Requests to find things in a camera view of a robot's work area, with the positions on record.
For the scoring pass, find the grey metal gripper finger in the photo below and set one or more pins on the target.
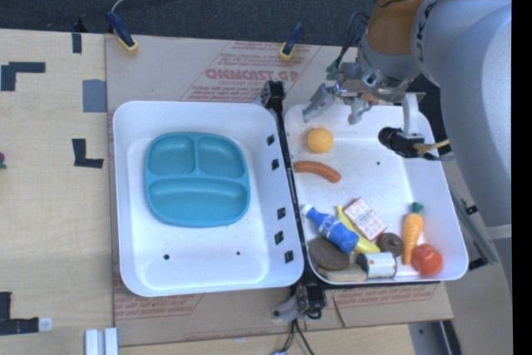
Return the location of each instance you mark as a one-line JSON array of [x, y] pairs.
[[318, 102], [358, 109]]

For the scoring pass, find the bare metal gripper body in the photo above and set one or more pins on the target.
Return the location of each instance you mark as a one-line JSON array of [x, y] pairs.
[[370, 85]]

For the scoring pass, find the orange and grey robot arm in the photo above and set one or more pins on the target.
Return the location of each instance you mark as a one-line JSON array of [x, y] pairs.
[[465, 54]]

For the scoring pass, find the yellow ball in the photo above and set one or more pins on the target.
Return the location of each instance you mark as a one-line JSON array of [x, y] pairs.
[[320, 140]]

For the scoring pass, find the orange sausage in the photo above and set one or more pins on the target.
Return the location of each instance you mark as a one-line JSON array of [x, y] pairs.
[[318, 170]]

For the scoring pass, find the white plastic tray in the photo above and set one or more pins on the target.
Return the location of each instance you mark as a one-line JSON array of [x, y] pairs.
[[382, 183], [199, 262]]

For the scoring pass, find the thin black and white rod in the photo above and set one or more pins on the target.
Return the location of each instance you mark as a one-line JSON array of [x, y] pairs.
[[289, 178]]

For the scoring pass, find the white and red carton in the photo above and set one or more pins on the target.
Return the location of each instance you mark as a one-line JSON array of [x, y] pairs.
[[365, 218]]

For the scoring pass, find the blue bottle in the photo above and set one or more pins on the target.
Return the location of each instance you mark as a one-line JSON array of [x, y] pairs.
[[332, 228]]

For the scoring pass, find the orange carrot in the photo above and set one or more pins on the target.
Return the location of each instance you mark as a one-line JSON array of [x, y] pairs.
[[412, 233]]

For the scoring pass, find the yellow banana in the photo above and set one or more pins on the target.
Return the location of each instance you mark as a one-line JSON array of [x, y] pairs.
[[365, 245]]

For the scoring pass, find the brown doughnut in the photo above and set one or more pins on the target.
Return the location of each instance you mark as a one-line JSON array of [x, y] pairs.
[[394, 247]]

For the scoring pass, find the blue divided plate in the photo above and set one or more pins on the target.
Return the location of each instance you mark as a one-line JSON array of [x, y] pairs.
[[197, 178]]

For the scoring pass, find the round brown biscuit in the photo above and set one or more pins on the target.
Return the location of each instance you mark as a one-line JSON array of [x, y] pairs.
[[328, 253]]

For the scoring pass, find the brown cardboard board red print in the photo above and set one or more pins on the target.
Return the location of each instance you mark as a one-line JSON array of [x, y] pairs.
[[166, 70]]

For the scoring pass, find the small white can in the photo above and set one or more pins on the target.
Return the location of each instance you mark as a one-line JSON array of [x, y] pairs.
[[380, 265]]

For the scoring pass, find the red pepper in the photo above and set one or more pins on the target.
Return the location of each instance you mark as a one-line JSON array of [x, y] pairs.
[[427, 259]]

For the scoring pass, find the tan bread slice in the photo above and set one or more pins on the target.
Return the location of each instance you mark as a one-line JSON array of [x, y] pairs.
[[343, 274]]

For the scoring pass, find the purple and green toy food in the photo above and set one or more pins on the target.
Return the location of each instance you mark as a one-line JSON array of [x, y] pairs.
[[2, 160]]

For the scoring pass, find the black cylinder on white bracket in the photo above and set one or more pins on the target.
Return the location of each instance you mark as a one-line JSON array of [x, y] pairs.
[[399, 141]]

